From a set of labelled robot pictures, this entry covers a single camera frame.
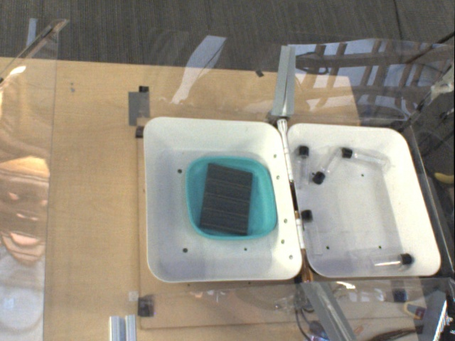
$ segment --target teal bowl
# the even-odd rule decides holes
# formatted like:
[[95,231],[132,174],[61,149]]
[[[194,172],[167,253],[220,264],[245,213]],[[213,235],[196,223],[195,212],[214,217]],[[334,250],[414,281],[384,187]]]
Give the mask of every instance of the teal bowl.
[[[202,211],[205,179],[208,164],[218,164],[228,168],[247,171],[253,174],[246,235],[226,234],[199,227]],[[186,204],[191,225],[204,237],[217,240],[256,239],[269,234],[277,225],[277,205],[269,171],[258,161],[236,156],[202,157],[191,162],[186,170]]]

